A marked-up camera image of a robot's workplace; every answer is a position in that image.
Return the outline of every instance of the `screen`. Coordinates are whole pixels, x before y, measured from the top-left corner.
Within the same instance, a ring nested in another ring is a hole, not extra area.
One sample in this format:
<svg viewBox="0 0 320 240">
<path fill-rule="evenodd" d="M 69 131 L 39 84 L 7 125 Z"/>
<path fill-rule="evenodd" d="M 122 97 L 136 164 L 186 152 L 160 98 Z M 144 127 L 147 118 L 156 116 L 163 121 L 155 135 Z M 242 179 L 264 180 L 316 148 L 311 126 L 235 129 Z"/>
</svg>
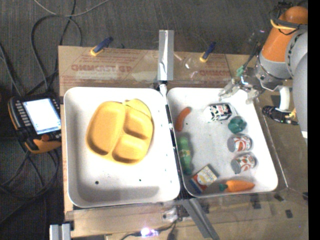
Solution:
<svg viewBox="0 0 320 240">
<path fill-rule="evenodd" d="M 61 120 L 49 98 L 22 103 L 38 135 L 61 129 Z"/>
</svg>

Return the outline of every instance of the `blue and yellow clamp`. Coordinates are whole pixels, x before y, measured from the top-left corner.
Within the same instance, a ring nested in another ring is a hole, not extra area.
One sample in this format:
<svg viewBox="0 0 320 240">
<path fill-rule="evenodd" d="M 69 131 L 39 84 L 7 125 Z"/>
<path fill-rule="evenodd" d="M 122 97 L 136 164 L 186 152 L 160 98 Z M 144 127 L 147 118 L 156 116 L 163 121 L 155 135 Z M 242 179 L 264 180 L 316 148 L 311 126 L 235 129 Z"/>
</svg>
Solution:
<svg viewBox="0 0 320 240">
<path fill-rule="evenodd" d="M 102 53 L 104 50 L 104 47 L 108 47 L 113 40 L 114 39 L 112 36 L 104 39 L 101 43 L 99 43 L 98 45 L 96 45 L 90 50 L 91 55 L 97 56 L 98 54 Z"/>
<path fill-rule="evenodd" d="M 212 42 L 211 44 L 210 44 L 210 46 L 209 46 L 209 48 L 204 52 L 204 53 L 202 53 L 201 54 L 201 56 L 200 56 L 200 61 L 201 62 L 207 62 L 208 61 L 208 59 L 209 59 L 209 55 L 210 55 L 210 53 L 212 53 L 213 52 L 213 50 L 215 49 L 215 47 L 216 47 L 216 42 Z"/>
</svg>

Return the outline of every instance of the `white tray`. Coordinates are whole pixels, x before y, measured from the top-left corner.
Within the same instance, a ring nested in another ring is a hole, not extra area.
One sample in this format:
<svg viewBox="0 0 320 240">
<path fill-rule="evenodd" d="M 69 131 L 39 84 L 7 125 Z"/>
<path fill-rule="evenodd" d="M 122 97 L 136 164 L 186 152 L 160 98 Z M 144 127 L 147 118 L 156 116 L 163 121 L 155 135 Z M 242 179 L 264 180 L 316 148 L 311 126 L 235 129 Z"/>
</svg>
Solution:
<svg viewBox="0 0 320 240">
<path fill-rule="evenodd" d="M 246 104 L 247 94 L 239 90 L 235 95 L 219 101 L 216 88 L 173 88 L 168 91 L 167 99 L 173 121 L 185 107 L 191 107 L 191 113 L 184 120 L 181 132 L 175 131 L 175 136 L 189 135 L 191 146 L 193 172 L 183 175 L 183 183 L 187 191 L 194 197 L 213 197 L 244 193 L 261 193 L 273 191 L 278 185 L 278 177 L 272 158 L 264 138 L 264 134 L 253 104 Z M 206 122 L 203 110 L 211 104 L 229 103 L 232 106 L 232 116 L 228 120 Z M 235 174 L 231 168 L 231 160 L 243 152 L 230 152 L 227 140 L 233 133 L 228 129 L 230 120 L 238 114 L 247 122 L 241 133 L 248 134 L 253 142 L 250 150 L 257 159 L 257 165 L 247 171 Z M 189 183 L 190 178 L 210 164 L 218 174 L 218 179 L 202 194 L 197 194 Z M 247 180 L 255 183 L 251 190 L 237 193 L 226 193 L 219 190 L 219 183 L 229 179 Z"/>
<path fill-rule="evenodd" d="M 109 161 L 85 144 L 96 108 L 105 101 L 139 99 L 153 119 L 146 156 L 135 165 Z M 180 191 L 165 101 L 154 89 L 75 87 L 64 96 L 68 194 L 81 208 L 165 202 Z"/>
</svg>

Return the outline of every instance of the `light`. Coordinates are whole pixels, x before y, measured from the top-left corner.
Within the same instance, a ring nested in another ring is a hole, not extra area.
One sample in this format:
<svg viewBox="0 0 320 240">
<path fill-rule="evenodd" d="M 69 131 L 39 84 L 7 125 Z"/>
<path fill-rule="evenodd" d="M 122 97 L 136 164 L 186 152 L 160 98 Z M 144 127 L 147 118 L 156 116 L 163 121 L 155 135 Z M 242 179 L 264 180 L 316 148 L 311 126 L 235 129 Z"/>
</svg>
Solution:
<svg viewBox="0 0 320 240">
<path fill-rule="evenodd" d="M 147 227 L 141 229 L 140 233 L 143 238 L 159 236 L 159 232 L 157 230 L 149 229 Z"/>
</svg>

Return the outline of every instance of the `white cable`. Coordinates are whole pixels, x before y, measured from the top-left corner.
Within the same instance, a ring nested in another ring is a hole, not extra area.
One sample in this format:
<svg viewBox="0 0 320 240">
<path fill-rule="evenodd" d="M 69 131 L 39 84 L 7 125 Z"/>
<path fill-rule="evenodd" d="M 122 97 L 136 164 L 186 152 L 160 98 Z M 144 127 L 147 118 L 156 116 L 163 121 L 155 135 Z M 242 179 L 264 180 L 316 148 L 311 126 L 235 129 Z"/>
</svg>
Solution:
<svg viewBox="0 0 320 240">
<path fill-rule="evenodd" d="M 58 13 L 53 12 L 53 11 L 50 11 L 49 9 L 45 8 L 38 0 L 33 0 L 33 1 L 35 1 L 42 9 L 44 9 L 44 10 L 47 11 L 48 13 L 53 14 L 53 15 L 58 15 Z M 65 17 L 76 17 L 76 16 L 84 15 L 84 14 L 92 11 L 93 9 L 95 9 L 95 8 L 97 8 L 97 7 L 105 4 L 105 3 L 108 2 L 108 1 L 110 1 L 110 0 L 105 0 L 105 1 L 103 1 L 103 2 L 101 2 L 101 3 L 99 3 L 99 4 L 97 4 L 97 5 L 95 5 L 94 7 L 90 8 L 90 9 L 84 11 L 84 12 L 77 13 L 77 14 L 71 14 L 71 15 L 64 15 L 64 16 L 65 16 Z"/>
</svg>

